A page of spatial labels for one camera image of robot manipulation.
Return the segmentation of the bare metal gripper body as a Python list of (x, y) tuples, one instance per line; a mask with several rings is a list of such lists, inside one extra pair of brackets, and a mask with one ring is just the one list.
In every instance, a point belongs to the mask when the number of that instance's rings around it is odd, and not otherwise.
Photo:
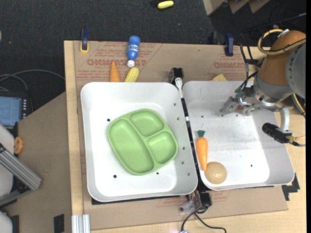
[(255, 110), (266, 109), (272, 112), (275, 112), (278, 110), (278, 107), (276, 105), (276, 100), (265, 95), (257, 87), (244, 88), (238, 99), (239, 99), (239, 105), (241, 107), (243, 105), (252, 104), (256, 107)]

